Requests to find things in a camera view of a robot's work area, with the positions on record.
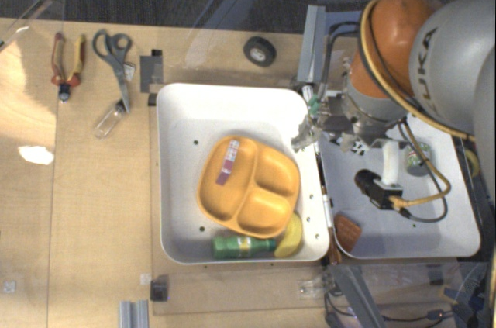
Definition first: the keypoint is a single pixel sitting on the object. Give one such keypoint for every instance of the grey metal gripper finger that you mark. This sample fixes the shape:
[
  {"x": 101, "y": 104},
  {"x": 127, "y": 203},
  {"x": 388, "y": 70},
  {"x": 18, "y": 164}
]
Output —
[
  {"x": 310, "y": 125},
  {"x": 300, "y": 142}
]

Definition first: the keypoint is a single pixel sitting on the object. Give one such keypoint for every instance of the clear plastic bottle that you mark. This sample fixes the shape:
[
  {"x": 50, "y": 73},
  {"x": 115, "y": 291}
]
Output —
[{"x": 106, "y": 123}]

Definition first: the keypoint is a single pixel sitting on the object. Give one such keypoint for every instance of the red and yellow pliers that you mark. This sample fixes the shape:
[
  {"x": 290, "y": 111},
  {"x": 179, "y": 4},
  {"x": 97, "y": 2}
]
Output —
[{"x": 77, "y": 59}]

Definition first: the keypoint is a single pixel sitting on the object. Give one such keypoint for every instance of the thin black and white rod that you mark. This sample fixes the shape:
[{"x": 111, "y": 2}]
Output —
[{"x": 326, "y": 208}]

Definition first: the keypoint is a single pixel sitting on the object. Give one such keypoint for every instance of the white plastic tray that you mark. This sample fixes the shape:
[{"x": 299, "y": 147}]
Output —
[
  {"x": 182, "y": 163},
  {"x": 387, "y": 233}
]

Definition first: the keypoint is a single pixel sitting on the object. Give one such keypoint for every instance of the yellow banana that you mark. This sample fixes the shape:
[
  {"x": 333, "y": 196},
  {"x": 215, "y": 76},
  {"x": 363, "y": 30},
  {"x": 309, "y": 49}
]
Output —
[{"x": 292, "y": 239}]

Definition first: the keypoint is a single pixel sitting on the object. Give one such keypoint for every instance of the brown biscuit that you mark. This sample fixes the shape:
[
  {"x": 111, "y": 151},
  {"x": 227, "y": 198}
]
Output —
[{"x": 348, "y": 233}]

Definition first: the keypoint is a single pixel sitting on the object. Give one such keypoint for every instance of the white and purple packet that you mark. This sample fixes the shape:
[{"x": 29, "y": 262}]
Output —
[{"x": 228, "y": 163}]

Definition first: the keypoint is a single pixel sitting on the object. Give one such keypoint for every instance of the black cylinder on white bracket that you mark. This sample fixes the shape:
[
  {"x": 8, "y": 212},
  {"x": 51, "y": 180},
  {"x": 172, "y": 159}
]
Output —
[{"x": 389, "y": 163}]

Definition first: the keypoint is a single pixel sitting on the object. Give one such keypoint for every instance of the grey scissors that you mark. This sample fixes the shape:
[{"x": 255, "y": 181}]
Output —
[{"x": 118, "y": 66}]

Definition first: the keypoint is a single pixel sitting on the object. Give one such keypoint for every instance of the orange divided plate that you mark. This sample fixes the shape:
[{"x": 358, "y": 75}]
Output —
[{"x": 267, "y": 179}]

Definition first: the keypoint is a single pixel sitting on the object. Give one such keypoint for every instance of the black tape roll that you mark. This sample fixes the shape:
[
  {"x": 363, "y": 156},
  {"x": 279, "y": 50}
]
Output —
[{"x": 259, "y": 51}]

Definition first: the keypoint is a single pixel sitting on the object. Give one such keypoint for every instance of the green bottle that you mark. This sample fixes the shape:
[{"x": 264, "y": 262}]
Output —
[{"x": 236, "y": 247}]

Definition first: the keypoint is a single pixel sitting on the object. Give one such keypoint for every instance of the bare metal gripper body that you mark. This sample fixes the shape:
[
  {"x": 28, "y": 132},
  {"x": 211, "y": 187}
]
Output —
[{"x": 341, "y": 123}]

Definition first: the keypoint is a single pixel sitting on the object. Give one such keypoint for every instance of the green and white can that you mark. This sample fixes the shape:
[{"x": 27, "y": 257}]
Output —
[{"x": 416, "y": 161}]

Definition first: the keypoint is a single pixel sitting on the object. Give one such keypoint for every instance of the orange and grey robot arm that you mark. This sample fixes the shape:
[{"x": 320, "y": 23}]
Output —
[{"x": 445, "y": 59}]

